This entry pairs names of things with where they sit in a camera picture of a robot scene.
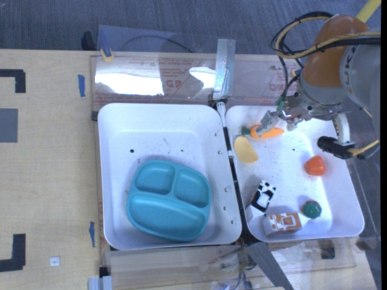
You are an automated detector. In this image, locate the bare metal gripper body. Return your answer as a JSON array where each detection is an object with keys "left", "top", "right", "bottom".
[{"left": 278, "top": 92, "right": 346, "bottom": 123}]

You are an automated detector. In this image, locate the orange carrot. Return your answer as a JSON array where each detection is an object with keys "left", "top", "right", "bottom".
[{"left": 241, "top": 124, "right": 285, "bottom": 140}]

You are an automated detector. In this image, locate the yellow oval toy food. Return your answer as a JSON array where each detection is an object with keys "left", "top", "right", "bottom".
[{"left": 233, "top": 135, "right": 259, "bottom": 164}]

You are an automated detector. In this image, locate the orange rounded toy food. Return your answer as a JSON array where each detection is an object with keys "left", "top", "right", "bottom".
[{"left": 304, "top": 155, "right": 327, "bottom": 176}]

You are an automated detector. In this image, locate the white plastic tray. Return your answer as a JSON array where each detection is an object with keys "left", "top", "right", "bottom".
[
  {"left": 225, "top": 105, "right": 365, "bottom": 243},
  {"left": 97, "top": 102, "right": 243, "bottom": 251}
]

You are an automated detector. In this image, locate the black and white carton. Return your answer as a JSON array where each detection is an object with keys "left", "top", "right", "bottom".
[{"left": 250, "top": 179, "right": 277, "bottom": 214}]

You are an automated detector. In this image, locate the green round toy food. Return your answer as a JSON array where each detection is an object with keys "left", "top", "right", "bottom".
[{"left": 302, "top": 200, "right": 323, "bottom": 220}]

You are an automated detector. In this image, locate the brown and white carton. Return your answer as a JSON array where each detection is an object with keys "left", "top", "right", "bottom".
[{"left": 262, "top": 212, "right": 303, "bottom": 237}]

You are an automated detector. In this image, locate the blue divided plate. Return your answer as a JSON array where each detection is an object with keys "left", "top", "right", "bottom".
[{"left": 126, "top": 159, "right": 212, "bottom": 243}]

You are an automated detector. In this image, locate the black cylinder on white bracket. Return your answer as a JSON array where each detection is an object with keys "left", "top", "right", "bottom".
[{"left": 317, "top": 113, "right": 356, "bottom": 160}]

